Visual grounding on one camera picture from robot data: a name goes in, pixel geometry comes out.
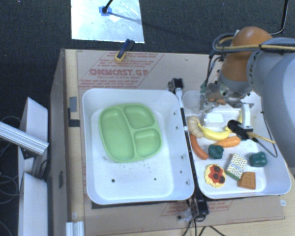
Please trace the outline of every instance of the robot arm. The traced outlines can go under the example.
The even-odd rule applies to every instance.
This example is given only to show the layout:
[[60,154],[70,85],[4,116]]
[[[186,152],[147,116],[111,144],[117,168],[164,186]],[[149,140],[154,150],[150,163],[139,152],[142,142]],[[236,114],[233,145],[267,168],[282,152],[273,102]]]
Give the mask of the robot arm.
[[287,162],[295,167],[295,39],[272,38],[262,29],[247,27],[237,33],[230,47],[219,45],[222,39],[216,41],[214,50],[225,61],[217,83],[206,87],[206,97],[241,107],[250,91],[257,93],[281,153],[293,154]]

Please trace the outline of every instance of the toy banana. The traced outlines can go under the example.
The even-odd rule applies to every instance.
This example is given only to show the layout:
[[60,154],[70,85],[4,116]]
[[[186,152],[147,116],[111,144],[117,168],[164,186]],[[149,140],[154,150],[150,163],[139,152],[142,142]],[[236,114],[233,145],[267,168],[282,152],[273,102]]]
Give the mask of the toy banana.
[[201,129],[203,136],[207,139],[214,140],[214,141],[220,141],[223,139],[228,138],[230,135],[230,131],[221,131],[221,132],[216,132],[212,131],[206,127],[201,126],[200,123],[198,123],[199,128]]

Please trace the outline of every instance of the white tray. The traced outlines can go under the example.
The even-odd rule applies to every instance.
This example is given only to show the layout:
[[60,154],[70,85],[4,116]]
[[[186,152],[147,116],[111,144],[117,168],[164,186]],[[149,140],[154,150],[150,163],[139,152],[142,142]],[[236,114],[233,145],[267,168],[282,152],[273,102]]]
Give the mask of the white tray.
[[[117,163],[106,154],[98,129],[99,114],[107,107],[141,103],[158,121],[163,145],[153,157]],[[194,191],[188,148],[177,97],[165,90],[88,90],[83,96],[87,191],[100,205],[177,201]]]
[[[254,103],[255,105],[250,109],[251,114],[251,126],[254,127],[254,132],[261,136],[269,138],[263,116],[261,114],[261,101],[260,97],[255,93],[251,93],[249,97],[246,97],[247,103]],[[185,107],[186,117],[198,116],[200,114],[200,93],[199,91],[189,91],[183,96],[183,103]],[[224,123],[220,128],[211,128],[215,131],[222,131],[227,125],[230,119],[237,119],[240,109],[234,109],[230,106],[219,106],[212,110],[213,113],[221,113],[223,115]],[[204,151],[208,151],[208,146],[215,141],[208,140],[206,138],[197,139],[200,147]],[[268,142],[262,142],[273,154],[275,154],[272,144]],[[231,160],[233,153],[239,154],[241,157],[248,160],[249,155],[253,152],[264,151],[268,160],[267,165],[262,168],[251,167],[247,163],[245,172],[256,173],[256,189],[250,190],[237,186],[237,181],[230,176],[226,177],[225,185],[220,188],[214,188],[211,185],[206,184],[204,178],[204,171],[208,164],[218,164],[224,170]],[[242,141],[237,147],[225,148],[222,159],[207,159],[202,160],[194,153],[195,167],[199,182],[199,187],[204,195],[212,199],[225,199],[225,198],[240,198],[251,196],[266,196],[266,195],[283,195],[287,193],[291,188],[291,179],[287,170],[285,160],[280,153],[279,149],[278,157],[274,158],[267,153],[259,144],[248,140]]]

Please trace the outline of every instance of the toy food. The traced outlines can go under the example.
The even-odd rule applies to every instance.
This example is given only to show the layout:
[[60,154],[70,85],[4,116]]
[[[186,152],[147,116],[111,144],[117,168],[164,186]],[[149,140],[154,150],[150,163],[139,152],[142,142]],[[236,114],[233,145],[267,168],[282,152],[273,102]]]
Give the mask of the toy food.
[[233,154],[231,162],[227,167],[226,174],[238,181],[241,178],[246,164],[246,159],[237,154]]
[[238,181],[238,186],[246,189],[256,189],[256,173],[244,172]]
[[205,170],[206,183],[215,188],[222,187],[225,184],[225,171],[217,164],[209,164]]
[[241,139],[238,136],[231,136],[224,140],[216,142],[214,145],[220,145],[223,148],[231,148],[239,145]]
[[221,159],[223,156],[223,147],[220,145],[210,145],[208,147],[208,155],[213,159]]
[[262,151],[254,153],[249,157],[249,163],[254,167],[263,167],[267,164],[266,154]]
[[204,150],[199,146],[197,142],[197,137],[195,137],[193,134],[189,134],[189,136],[190,136],[191,147],[193,151],[196,153],[196,155],[203,160],[208,159],[208,154],[205,153]]
[[203,137],[203,133],[201,132],[201,129],[198,127],[198,123],[200,123],[200,121],[196,116],[191,116],[187,119],[187,126],[189,132],[191,132],[195,137],[201,138]]
[[201,129],[204,137],[207,139],[210,139],[210,140],[220,141],[220,140],[227,138],[230,135],[229,131],[216,132],[216,131],[210,130],[206,127],[203,127],[203,126],[201,126],[200,122],[198,122],[198,127]]

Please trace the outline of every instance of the black connector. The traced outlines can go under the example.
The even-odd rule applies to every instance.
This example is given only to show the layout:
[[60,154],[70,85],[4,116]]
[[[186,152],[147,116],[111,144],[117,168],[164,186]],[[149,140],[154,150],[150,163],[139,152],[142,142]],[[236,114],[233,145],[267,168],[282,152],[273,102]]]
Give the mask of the black connector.
[[228,123],[227,123],[227,126],[228,128],[234,132],[235,134],[237,134],[237,136],[239,138],[241,138],[242,140],[247,140],[249,139],[249,135],[247,134],[247,132],[252,132],[253,129],[252,128],[247,128],[247,129],[244,129],[242,127],[240,127],[241,123],[237,120],[230,120]]
[[182,79],[174,78],[174,79],[172,79],[171,81],[168,82],[168,90],[170,92],[175,93],[175,90],[177,88],[180,88],[180,89],[184,88]]

